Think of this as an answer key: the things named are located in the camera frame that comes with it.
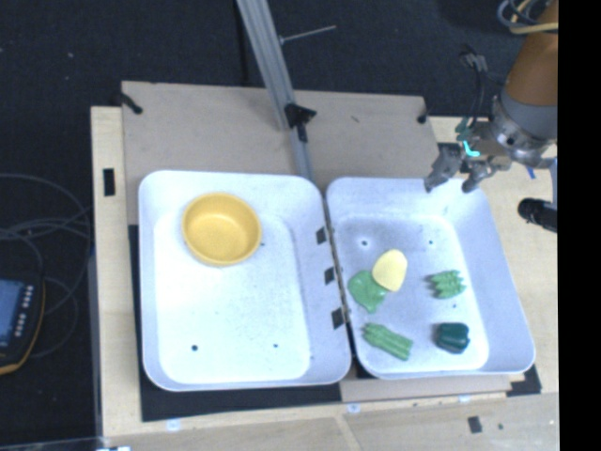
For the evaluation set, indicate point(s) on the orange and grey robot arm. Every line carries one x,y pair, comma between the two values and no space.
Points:
535,73

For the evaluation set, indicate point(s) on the yellow bowl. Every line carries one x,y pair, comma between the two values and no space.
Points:
220,230

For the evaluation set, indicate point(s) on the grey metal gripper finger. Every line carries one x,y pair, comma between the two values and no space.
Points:
475,176
441,169

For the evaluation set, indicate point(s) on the long green asparagus bundle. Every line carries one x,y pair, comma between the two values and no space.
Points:
387,341

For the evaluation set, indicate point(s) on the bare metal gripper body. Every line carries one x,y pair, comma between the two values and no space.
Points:
514,146

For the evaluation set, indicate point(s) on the yellow potato chip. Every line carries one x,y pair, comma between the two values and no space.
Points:
390,270

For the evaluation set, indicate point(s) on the white plastic tray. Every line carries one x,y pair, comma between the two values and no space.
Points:
235,308
422,223

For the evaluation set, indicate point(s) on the short green bean bundle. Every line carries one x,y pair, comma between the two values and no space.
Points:
446,284

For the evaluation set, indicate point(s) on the black cylinder on white bracket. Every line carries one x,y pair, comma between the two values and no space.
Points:
540,214

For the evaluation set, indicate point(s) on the light green lettuce leaf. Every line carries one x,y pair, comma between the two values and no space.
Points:
364,291

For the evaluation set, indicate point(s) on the brown cardboard board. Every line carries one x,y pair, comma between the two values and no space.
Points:
206,129

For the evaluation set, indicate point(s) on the dark green bell pepper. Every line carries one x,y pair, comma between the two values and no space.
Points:
453,337

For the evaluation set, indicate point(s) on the thin black rod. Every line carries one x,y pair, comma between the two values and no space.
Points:
336,261

